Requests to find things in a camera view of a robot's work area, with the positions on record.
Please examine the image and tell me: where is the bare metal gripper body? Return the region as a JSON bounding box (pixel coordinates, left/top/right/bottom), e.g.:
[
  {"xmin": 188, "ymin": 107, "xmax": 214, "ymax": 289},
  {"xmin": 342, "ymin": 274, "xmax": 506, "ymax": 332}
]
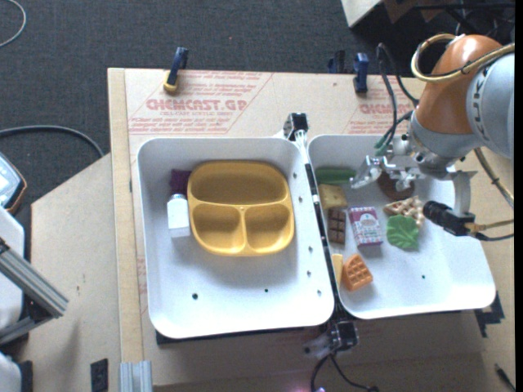
[{"xmin": 382, "ymin": 135, "xmax": 455, "ymax": 180}]

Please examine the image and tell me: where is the brown toy doughnut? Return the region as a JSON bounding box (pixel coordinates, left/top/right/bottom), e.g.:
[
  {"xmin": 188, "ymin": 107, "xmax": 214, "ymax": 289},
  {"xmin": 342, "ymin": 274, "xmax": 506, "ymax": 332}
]
[{"xmin": 376, "ymin": 170, "xmax": 416, "ymax": 203}]

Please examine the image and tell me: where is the toy pizza slice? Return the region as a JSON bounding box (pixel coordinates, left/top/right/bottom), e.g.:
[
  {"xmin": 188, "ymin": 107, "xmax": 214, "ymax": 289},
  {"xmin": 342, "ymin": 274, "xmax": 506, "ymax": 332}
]
[{"xmin": 382, "ymin": 194, "xmax": 427, "ymax": 229}]

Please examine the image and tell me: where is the green toy cucumber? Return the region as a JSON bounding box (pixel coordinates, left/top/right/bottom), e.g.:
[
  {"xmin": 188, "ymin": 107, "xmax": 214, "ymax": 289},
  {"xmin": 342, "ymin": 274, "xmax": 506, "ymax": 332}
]
[{"xmin": 314, "ymin": 166, "xmax": 357, "ymax": 186}]

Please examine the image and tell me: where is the yellow toy cracker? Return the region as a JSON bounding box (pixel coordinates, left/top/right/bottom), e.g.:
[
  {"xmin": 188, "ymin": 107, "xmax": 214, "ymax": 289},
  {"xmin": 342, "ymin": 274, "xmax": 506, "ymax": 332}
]
[{"xmin": 318, "ymin": 183, "xmax": 349, "ymax": 210}]

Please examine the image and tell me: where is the green toy lettuce leaf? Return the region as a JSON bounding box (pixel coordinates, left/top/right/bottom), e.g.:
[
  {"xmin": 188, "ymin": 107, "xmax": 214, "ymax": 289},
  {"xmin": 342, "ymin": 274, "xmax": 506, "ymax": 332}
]
[{"xmin": 385, "ymin": 213, "xmax": 422, "ymax": 252}]

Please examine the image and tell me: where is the pink and white carton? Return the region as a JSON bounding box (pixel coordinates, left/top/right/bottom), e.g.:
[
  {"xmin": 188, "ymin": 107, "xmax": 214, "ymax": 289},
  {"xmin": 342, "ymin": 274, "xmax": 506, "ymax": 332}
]
[{"xmin": 347, "ymin": 205, "xmax": 385, "ymax": 248}]

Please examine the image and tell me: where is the brown toy chocolate bar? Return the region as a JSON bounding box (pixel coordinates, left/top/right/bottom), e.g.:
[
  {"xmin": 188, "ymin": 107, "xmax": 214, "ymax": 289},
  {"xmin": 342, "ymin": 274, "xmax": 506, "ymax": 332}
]
[{"xmin": 327, "ymin": 207, "xmax": 348, "ymax": 246}]

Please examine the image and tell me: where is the white plastic tray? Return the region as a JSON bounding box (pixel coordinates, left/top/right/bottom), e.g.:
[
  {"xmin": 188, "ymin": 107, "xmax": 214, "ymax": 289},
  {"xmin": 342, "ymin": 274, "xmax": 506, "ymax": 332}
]
[
  {"xmin": 306, "ymin": 133, "xmax": 498, "ymax": 321},
  {"xmin": 136, "ymin": 136, "xmax": 336, "ymax": 340}
]

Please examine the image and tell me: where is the yellow toy cheese wedge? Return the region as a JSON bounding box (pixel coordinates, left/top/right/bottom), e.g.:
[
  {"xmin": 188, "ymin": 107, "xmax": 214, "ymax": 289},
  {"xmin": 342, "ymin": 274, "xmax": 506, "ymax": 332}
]
[{"xmin": 330, "ymin": 252, "xmax": 345, "ymax": 290}]

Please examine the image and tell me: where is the orange toy waffle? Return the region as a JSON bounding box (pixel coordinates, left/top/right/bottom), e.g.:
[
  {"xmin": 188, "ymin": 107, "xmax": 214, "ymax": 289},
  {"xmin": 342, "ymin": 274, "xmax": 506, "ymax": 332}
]
[{"xmin": 341, "ymin": 252, "xmax": 374, "ymax": 293}]

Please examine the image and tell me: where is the yellow divided plate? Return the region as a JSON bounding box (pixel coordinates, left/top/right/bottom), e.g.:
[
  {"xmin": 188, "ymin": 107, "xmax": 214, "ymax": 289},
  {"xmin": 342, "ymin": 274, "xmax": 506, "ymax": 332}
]
[{"xmin": 186, "ymin": 160, "xmax": 296, "ymax": 257}]

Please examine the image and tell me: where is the brown cardboard board, red print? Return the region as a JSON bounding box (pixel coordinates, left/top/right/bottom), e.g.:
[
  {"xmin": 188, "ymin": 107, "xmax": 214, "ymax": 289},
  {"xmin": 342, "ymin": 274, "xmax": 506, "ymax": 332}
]
[{"xmin": 107, "ymin": 67, "xmax": 516, "ymax": 388}]

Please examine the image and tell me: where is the purple toy block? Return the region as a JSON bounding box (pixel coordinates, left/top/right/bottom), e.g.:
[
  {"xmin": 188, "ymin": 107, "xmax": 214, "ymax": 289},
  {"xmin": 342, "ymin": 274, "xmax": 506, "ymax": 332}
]
[{"xmin": 168, "ymin": 168, "xmax": 193, "ymax": 196}]

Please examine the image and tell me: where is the white plastic bottle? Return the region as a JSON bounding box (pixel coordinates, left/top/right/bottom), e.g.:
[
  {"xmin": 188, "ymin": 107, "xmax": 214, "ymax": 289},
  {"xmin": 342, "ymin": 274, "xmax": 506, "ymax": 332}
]
[{"xmin": 166, "ymin": 193, "xmax": 192, "ymax": 240}]

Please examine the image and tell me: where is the black cylinder on white bracket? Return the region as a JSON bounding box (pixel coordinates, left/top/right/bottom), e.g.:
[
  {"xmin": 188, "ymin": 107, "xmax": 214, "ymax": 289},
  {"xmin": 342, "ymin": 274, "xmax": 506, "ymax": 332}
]
[{"xmin": 422, "ymin": 169, "xmax": 478, "ymax": 237}]

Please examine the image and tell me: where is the black block with thin wires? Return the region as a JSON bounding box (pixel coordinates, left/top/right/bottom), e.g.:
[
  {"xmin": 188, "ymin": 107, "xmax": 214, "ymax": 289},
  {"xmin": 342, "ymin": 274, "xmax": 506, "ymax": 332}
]
[
  {"xmin": 283, "ymin": 112, "xmax": 310, "ymax": 143},
  {"xmin": 325, "ymin": 320, "xmax": 360, "ymax": 351}
]

